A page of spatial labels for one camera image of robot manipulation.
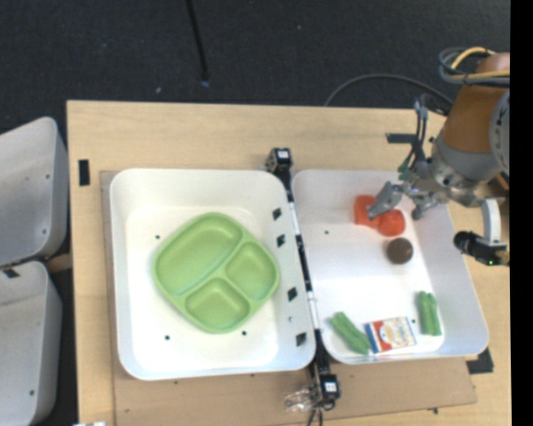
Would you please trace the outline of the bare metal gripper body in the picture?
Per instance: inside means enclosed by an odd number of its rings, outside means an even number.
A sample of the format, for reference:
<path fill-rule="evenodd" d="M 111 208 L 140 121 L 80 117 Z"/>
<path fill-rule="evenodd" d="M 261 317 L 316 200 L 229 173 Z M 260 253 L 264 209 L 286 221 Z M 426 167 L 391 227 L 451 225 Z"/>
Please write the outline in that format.
<path fill-rule="evenodd" d="M 423 161 L 410 170 L 403 181 L 402 191 L 417 207 L 434 207 L 449 201 L 476 207 L 481 203 L 475 193 L 478 185 L 443 161 Z"/>

